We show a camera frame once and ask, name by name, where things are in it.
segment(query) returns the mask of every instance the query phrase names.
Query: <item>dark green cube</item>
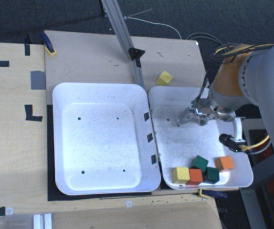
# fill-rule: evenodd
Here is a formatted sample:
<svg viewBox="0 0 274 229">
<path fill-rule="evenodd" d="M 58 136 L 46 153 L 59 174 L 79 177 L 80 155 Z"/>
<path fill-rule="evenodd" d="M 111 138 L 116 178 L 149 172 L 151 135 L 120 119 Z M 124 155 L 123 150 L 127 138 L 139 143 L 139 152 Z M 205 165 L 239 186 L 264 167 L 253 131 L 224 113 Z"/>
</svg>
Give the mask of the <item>dark green cube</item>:
<svg viewBox="0 0 274 229">
<path fill-rule="evenodd" d="M 192 169 L 201 169 L 202 173 L 204 173 L 205 170 L 206 170 L 207 164 L 208 164 L 208 160 L 207 159 L 205 159 L 205 158 L 197 155 L 193 159 L 190 168 L 192 168 Z"/>
<path fill-rule="evenodd" d="M 218 168 L 207 167 L 203 173 L 203 182 L 215 184 L 220 180 Z"/>
</svg>

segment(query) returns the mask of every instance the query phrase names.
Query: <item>cable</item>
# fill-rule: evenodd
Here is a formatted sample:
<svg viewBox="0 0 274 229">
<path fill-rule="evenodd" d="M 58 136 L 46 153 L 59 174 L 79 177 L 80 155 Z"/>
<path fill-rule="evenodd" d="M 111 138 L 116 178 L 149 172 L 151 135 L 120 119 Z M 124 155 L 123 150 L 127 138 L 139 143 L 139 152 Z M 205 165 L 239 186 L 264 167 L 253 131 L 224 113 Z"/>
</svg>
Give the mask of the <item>cable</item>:
<svg viewBox="0 0 274 229">
<path fill-rule="evenodd" d="M 209 79 L 208 79 L 208 73 L 209 73 L 210 71 L 213 71 L 213 70 L 216 71 L 216 72 L 218 71 L 217 69 L 214 69 L 214 68 L 208 69 L 208 70 L 206 71 L 205 76 L 204 76 L 204 80 L 203 80 L 203 84 L 202 84 L 202 86 L 201 86 L 201 88 L 200 88 L 199 95 L 198 95 L 194 100 L 191 101 L 191 103 L 192 103 L 192 108 L 196 108 L 196 106 L 197 106 L 197 104 L 198 104 L 198 102 L 199 102 L 199 100 L 200 100 L 200 97 L 202 96 L 203 91 L 204 91 L 204 89 L 205 89 L 205 87 L 206 87 L 206 85 L 207 85 L 207 83 L 208 83 L 208 81 L 209 81 Z"/>
<path fill-rule="evenodd" d="M 164 26 L 167 26 L 167 27 L 170 27 L 172 28 L 173 30 L 176 31 L 176 33 L 179 35 L 179 38 L 181 38 L 181 35 L 179 33 L 178 30 L 176 30 L 174 27 L 170 26 L 170 25 L 166 25 L 166 24 L 162 24 L 162 23 L 155 23 L 155 22 L 150 22 L 150 21 L 145 21 L 145 20 L 142 20 L 142 19 L 138 19 L 138 18 L 133 18 L 133 17 L 125 17 L 126 19 L 131 19 L 131 20 L 137 20 L 137 21 L 142 21 L 142 22 L 146 22 L 146 23 L 150 23 L 150 24 L 153 24 L 153 25 L 164 25 Z"/>
<path fill-rule="evenodd" d="M 228 57 L 236 56 L 238 54 L 254 52 L 258 50 L 266 50 L 272 48 L 274 46 L 274 43 L 246 45 L 245 47 L 236 48 L 238 45 L 238 43 L 228 43 L 226 45 L 221 45 L 215 50 L 215 52 L 211 54 L 211 57 L 213 59 L 225 59 Z M 219 52 L 230 48 L 233 49 L 228 52 L 219 54 Z"/>
<path fill-rule="evenodd" d="M 133 17 L 133 16 L 136 16 L 136 15 L 139 15 L 139 14 L 142 14 L 142 13 L 150 12 L 151 10 L 153 10 L 153 9 L 144 10 L 144 11 L 142 11 L 142 12 L 134 13 L 134 14 L 132 14 L 132 15 L 128 15 L 128 17 Z"/>
<path fill-rule="evenodd" d="M 258 151 L 254 151 L 254 152 L 245 152 L 246 154 L 248 154 L 248 155 L 257 155 L 257 154 L 259 154 L 259 153 L 262 153 L 263 151 L 265 151 L 270 145 L 271 145 L 271 141 L 269 141 L 268 143 L 267 143 L 267 145 L 264 147 L 264 148 L 262 148 L 262 149 L 260 149 L 260 150 L 258 150 Z"/>
<path fill-rule="evenodd" d="M 250 150 L 252 148 L 259 147 L 260 145 L 264 144 L 267 140 L 269 140 L 269 138 L 270 138 L 269 135 L 267 135 L 262 141 L 260 141 L 257 144 L 250 145 L 250 146 L 248 146 L 248 145 L 239 145 L 239 148 L 241 148 L 241 150 L 243 152 L 245 152 L 245 151 Z M 264 151 L 264 149 L 267 149 L 270 144 L 271 144 L 271 141 L 269 141 L 269 143 L 264 148 L 262 148 L 260 151 Z"/>
<path fill-rule="evenodd" d="M 197 38 L 212 40 L 214 42 L 219 43 L 220 45 L 223 45 L 220 39 L 206 32 L 196 32 L 196 33 L 190 34 L 188 37 L 186 37 L 186 40 L 194 40 Z"/>
</svg>

